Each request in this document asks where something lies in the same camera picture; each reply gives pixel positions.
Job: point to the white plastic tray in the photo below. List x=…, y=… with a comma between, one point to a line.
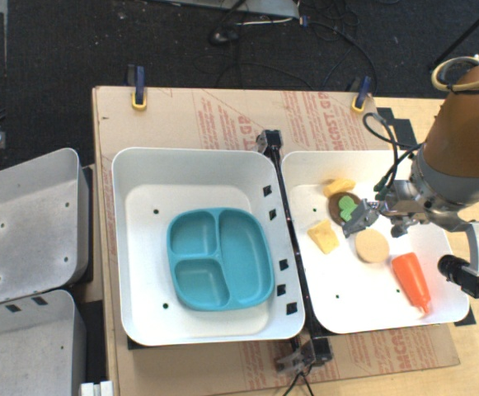
x=358, y=295
x=148, y=287

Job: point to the brown cardboard board red print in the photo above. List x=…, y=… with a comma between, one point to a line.
x=222, y=114

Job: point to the orange carrot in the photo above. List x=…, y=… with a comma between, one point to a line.
x=411, y=279

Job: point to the green toy lettuce piece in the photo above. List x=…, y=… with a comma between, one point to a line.
x=347, y=206

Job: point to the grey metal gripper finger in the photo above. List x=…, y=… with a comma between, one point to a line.
x=399, y=229
x=362, y=216

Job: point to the yellow toy food piece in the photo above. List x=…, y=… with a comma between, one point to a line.
x=339, y=186

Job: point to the blue divided plate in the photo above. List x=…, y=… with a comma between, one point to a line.
x=243, y=254

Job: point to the yellow cheese wedge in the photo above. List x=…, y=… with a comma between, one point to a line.
x=324, y=237

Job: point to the tan round biscuit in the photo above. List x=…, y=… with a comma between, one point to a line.
x=372, y=246

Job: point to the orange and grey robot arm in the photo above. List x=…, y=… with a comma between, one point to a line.
x=457, y=130

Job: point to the black cylinder on white bracket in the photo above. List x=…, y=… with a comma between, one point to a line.
x=466, y=276

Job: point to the thin black rod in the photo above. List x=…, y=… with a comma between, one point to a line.
x=294, y=237

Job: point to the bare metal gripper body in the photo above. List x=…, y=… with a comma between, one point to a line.
x=408, y=204

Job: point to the brown round patty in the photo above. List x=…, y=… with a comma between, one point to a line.
x=334, y=210

